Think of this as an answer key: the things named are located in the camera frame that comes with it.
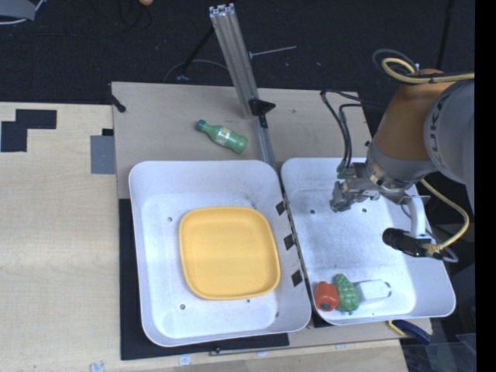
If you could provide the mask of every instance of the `yellow plate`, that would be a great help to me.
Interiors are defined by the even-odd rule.
[[[207,207],[186,213],[179,248],[189,288],[200,298],[252,298],[274,290],[281,278],[270,224],[247,207]]]

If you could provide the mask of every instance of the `wooden table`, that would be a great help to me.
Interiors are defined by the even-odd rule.
[[[233,158],[191,128],[198,119],[248,135],[238,158],[258,158],[251,119],[236,111],[233,88],[114,83],[112,91],[125,113],[109,105],[0,103],[4,122],[15,121],[16,109],[57,111],[56,129],[28,129],[26,152],[0,153],[0,370],[86,372],[99,361],[105,371],[180,366],[179,356],[120,359],[118,199],[129,195],[126,175],[140,160]],[[278,164],[291,155],[341,155],[343,141],[318,92],[259,92],[277,105],[267,118]],[[336,105],[340,98],[329,96]],[[363,156],[370,134],[361,109],[348,119]],[[93,174],[90,139],[112,128],[116,173]],[[428,319],[415,323],[431,329]],[[191,354],[193,367],[183,368],[408,370],[398,336],[383,322],[310,324],[289,339],[289,347],[266,353]]]

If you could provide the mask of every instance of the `red toy tomato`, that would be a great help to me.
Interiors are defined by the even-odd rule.
[[[330,312],[339,304],[338,290],[334,284],[320,281],[313,290],[315,306],[323,312]]]

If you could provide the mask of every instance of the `black clamp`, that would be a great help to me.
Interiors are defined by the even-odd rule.
[[[258,115],[258,118],[260,120],[260,125],[263,128],[268,128],[267,126],[267,119],[265,118],[265,113],[268,113],[270,110],[276,107],[274,103],[266,102],[266,101],[261,101],[260,99],[250,99],[248,101],[248,104],[250,105],[250,109],[253,115]]]

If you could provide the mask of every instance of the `bottle label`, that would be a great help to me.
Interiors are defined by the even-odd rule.
[[[229,136],[231,135],[231,130],[226,127],[222,127],[219,132],[217,133],[217,136],[215,137],[215,143],[225,146],[227,140],[229,139]]]

